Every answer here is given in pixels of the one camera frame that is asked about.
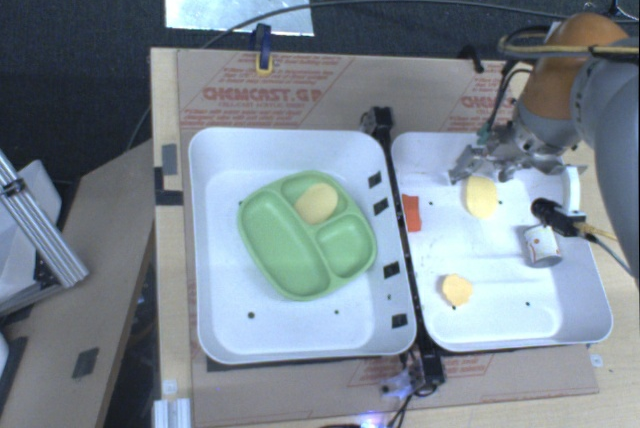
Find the yellow disc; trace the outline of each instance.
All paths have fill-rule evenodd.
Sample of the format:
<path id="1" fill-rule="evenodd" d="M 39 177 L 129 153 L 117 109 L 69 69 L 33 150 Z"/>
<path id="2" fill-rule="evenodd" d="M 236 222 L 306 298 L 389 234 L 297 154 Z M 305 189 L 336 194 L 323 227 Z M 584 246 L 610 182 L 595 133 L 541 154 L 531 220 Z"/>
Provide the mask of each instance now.
<path id="1" fill-rule="evenodd" d="M 338 192 L 327 183 L 310 186 L 293 207 L 305 222 L 316 225 L 327 220 L 338 206 Z"/>
<path id="2" fill-rule="evenodd" d="M 471 176 L 467 179 L 465 201 L 469 213 L 484 220 L 498 207 L 498 189 L 491 179 Z"/>
<path id="3" fill-rule="evenodd" d="M 459 275 L 447 275 L 442 283 L 442 294 L 455 307 L 466 304 L 472 293 L 473 286 L 471 282 Z"/>

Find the red object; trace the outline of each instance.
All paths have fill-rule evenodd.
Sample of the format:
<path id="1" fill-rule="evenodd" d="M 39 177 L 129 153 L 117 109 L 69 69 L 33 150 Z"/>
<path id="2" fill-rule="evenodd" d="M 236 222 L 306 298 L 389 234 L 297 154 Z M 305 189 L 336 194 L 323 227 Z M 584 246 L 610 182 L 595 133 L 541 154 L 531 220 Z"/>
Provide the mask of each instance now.
<path id="1" fill-rule="evenodd" d="M 420 198 L 403 193 L 402 206 L 404 207 L 404 219 L 407 224 L 407 231 L 419 232 L 422 229 Z"/>

